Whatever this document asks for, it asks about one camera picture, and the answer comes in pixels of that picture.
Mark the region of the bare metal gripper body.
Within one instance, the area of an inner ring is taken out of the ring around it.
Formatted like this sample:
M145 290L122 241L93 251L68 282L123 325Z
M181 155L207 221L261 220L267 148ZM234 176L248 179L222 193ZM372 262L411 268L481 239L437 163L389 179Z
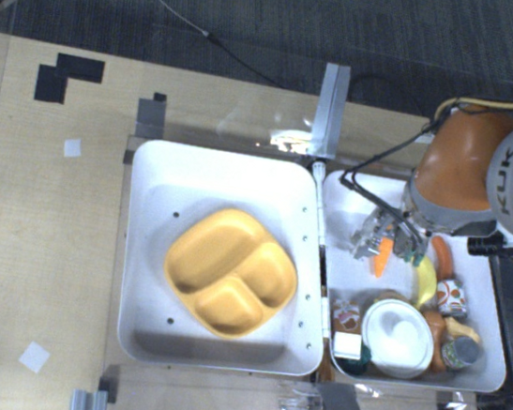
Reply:
M415 244L423 243L421 234L401 214L393 214L378 206L370 214L368 233L375 237L409 240Z

